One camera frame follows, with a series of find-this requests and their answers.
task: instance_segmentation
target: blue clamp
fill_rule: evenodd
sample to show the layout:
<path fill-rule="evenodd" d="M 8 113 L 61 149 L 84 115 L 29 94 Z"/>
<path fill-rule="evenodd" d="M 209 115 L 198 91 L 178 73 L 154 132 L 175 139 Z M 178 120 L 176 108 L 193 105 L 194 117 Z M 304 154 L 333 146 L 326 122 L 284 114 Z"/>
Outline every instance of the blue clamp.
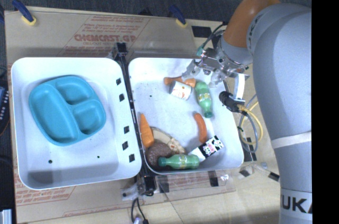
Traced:
<path fill-rule="evenodd" d="M 179 8 L 177 8 L 175 5 L 171 5 L 169 8 L 169 11 L 172 12 L 174 14 L 174 16 L 177 18 L 176 19 L 176 23 L 178 25 L 180 25 L 181 27 L 186 27 L 187 23 L 185 20 L 184 15 L 182 14 L 182 12 L 179 10 Z"/>
<path fill-rule="evenodd" d="M 5 10 L 0 4 L 0 23 L 5 24 Z"/>
<path fill-rule="evenodd" d="M 21 19 L 28 25 L 35 25 L 37 19 L 29 12 L 27 7 L 19 0 L 13 0 L 12 5 L 21 12 Z"/>

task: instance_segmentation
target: yellow clamp tip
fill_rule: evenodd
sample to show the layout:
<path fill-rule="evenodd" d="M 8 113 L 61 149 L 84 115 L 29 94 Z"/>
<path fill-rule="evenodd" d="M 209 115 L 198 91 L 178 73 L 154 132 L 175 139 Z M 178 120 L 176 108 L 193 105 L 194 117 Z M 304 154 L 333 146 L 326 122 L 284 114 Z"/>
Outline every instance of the yellow clamp tip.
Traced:
<path fill-rule="evenodd" d="M 29 20 L 27 20 L 24 16 L 21 16 L 21 19 L 28 25 L 35 25 L 35 23 L 37 22 L 37 19 L 34 16 L 32 16 L 32 17 L 33 17 L 33 21 L 31 21 L 31 22 Z"/>
<path fill-rule="evenodd" d="M 176 19 L 175 22 L 181 26 L 182 28 L 185 28 L 187 26 L 187 22 L 185 24 L 183 24 L 181 21 L 179 21 L 179 19 Z"/>

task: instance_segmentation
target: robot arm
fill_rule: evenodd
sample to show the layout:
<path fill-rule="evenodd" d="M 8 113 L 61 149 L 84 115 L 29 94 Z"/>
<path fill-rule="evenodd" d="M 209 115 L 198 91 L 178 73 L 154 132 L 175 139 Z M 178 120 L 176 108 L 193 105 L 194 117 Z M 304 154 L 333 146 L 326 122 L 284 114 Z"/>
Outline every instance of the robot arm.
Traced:
<path fill-rule="evenodd" d="M 311 9 L 279 0 L 243 0 L 217 48 L 203 51 L 183 76 L 203 69 L 213 73 L 210 87 L 226 77 L 240 78 L 243 86 L 241 75 L 251 63 L 280 173 L 280 224 L 312 223 Z"/>

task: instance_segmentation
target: brown round object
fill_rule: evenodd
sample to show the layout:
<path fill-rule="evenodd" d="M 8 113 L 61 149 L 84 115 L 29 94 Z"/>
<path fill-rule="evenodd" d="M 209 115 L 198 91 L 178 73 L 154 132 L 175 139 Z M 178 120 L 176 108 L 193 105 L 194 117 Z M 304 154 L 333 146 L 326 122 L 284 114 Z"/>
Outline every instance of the brown round object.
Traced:
<path fill-rule="evenodd" d="M 149 147 L 146 151 L 147 163 L 153 169 L 162 169 L 158 166 L 158 158 L 166 157 L 169 158 L 172 155 L 172 151 L 169 146 L 162 142 L 155 142 L 153 146 Z"/>

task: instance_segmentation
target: yellow cable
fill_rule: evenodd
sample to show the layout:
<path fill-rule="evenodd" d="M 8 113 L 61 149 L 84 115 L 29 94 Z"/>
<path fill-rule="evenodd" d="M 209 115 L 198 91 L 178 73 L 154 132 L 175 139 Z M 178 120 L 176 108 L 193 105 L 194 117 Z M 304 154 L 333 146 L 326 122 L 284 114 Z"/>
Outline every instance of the yellow cable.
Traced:
<path fill-rule="evenodd" d="M 262 127 L 262 125 L 261 125 L 259 119 L 258 119 L 258 118 L 256 117 L 256 115 L 252 112 L 252 109 L 255 108 L 257 105 L 258 105 L 258 101 L 256 101 L 256 102 L 251 106 L 251 108 L 249 108 L 249 109 L 247 109 L 247 108 L 244 107 L 244 106 L 240 106 L 239 109 L 242 110 L 242 111 L 247 112 L 251 117 L 253 117 L 253 119 L 254 119 L 254 120 L 256 121 L 256 123 L 258 124 L 258 126 L 259 126 L 258 142 L 259 142 L 259 141 L 262 140 L 262 138 L 263 138 L 263 132 L 264 132 L 264 131 L 263 131 L 263 127 Z M 244 120 L 242 120 L 242 122 L 241 122 L 241 124 L 240 124 L 240 127 L 241 127 L 241 128 L 243 127 L 243 123 L 244 123 Z M 248 145 L 254 145 L 254 144 L 256 144 L 255 141 L 249 142 L 249 141 L 245 140 L 245 138 L 244 138 L 242 135 L 240 135 L 240 137 L 241 137 L 242 141 L 243 141 L 245 144 L 248 144 Z"/>

